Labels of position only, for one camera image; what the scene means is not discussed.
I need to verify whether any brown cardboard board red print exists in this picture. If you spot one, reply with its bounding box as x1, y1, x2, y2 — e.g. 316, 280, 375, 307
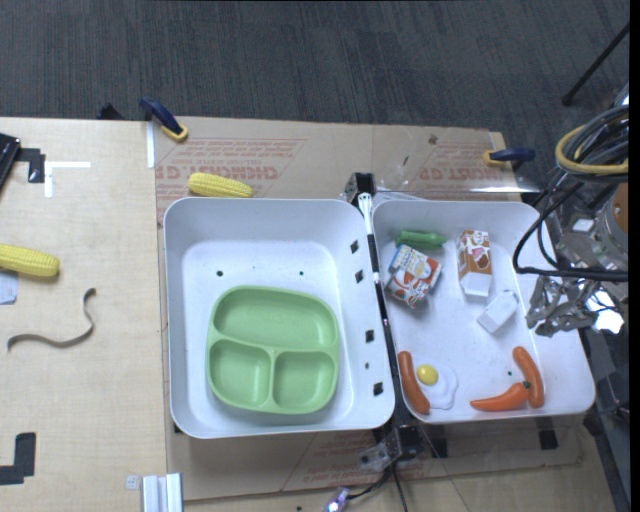
153, 115, 586, 503

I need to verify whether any green cucumber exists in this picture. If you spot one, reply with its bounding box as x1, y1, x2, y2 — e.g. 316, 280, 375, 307
394, 229, 447, 250

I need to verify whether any green divided plate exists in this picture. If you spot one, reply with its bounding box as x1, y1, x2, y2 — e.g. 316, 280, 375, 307
205, 285, 342, 416

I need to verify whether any brown and white carton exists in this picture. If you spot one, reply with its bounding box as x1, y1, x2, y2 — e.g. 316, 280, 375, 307
454, 228, 494, 299

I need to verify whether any white fried egg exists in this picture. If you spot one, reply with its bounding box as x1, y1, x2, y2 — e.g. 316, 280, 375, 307
415, 363, 460, 411

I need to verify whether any orange carrot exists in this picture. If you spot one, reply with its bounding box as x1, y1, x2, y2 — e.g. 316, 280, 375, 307
469, 380, 532, 413

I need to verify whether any yellow corn cob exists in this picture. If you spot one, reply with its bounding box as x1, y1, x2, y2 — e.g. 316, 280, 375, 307
0, 243, 61, 279
187, 172, 255, 199

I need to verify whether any black block with thin wires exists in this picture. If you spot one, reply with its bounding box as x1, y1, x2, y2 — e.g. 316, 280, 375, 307
383, 424, 427, 462
343, 171, 377, 202

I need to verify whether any grey curled strip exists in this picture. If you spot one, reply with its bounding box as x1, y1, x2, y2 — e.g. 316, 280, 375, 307
6, 287, 97, 352

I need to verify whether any orange white blue carton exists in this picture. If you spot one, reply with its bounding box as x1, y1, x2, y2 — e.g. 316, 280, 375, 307
383, 243, 443, 305

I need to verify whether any orange sausage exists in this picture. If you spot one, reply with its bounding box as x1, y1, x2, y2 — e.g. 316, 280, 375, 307
512, 345, 546, 409
397, 350, 431, 416

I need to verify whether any white plastic tray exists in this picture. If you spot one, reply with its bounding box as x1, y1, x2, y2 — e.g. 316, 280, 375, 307
162, 196, 397, 440
370, 198, 597, 425

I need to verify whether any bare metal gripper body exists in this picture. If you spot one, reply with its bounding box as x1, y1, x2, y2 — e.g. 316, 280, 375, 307
553, 215, 629, 282

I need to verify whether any small white carton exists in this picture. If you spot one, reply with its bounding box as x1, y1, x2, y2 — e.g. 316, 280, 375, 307
476, 289, 520, 335

